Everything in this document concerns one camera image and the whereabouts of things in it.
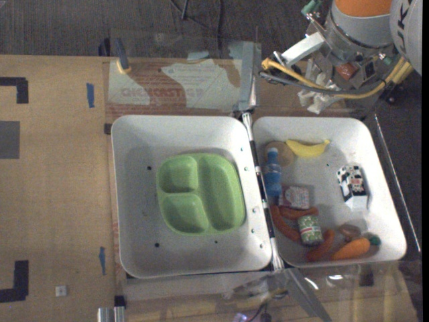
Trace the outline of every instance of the plywood surface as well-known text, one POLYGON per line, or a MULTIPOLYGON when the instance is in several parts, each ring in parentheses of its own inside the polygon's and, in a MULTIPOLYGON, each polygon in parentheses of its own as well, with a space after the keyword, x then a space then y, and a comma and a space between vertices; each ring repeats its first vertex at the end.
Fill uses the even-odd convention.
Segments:
POLYGON ((0 76, 29 81, 29 104, 0 87, 0 120, 21 134, 19 159, 0 160, 0 289, 29 261, 29 295, 0 303, 0 321, 94 321, 115 295, 101 59, 0 56, 0 76))

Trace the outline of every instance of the dark gray square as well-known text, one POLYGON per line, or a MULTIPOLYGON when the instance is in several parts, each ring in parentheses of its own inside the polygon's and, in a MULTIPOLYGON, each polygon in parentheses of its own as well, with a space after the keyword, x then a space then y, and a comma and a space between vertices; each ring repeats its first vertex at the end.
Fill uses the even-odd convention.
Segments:
POLYGON ((19 158, 18 121, 0 121, 0 159, 19 158))

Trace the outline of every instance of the blue tape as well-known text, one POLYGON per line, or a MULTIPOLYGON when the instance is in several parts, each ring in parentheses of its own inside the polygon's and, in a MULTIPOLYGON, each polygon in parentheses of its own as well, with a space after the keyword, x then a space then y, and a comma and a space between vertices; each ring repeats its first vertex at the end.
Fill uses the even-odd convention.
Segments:
POLYGON ((94 100, 95 100, 94 85, 92 83, 86 84, 86 98, 88 99, 89 108, 92 109, 93 107, 95 107, 95 105, 94 105, 94 100))

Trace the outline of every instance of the blue bottle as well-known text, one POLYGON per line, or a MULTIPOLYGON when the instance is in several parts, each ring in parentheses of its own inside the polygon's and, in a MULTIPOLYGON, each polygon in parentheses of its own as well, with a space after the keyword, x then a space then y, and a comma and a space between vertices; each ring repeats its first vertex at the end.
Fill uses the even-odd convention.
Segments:
POLYGON ((270 148, 267 152, 267 164, 263 169, 263 181, 269 197, 279 197, 282 193, 282 167, 278 156, 277 148, 270 148))

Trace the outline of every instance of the cow print carton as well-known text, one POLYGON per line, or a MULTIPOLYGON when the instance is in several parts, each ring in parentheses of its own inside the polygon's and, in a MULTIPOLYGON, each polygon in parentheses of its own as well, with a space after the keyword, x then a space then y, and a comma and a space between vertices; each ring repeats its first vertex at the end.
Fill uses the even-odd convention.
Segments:
POLYGON ((368 194, 359 166, 347 165, 336 173, 344 202, 352 210, 366 210, 368 194))

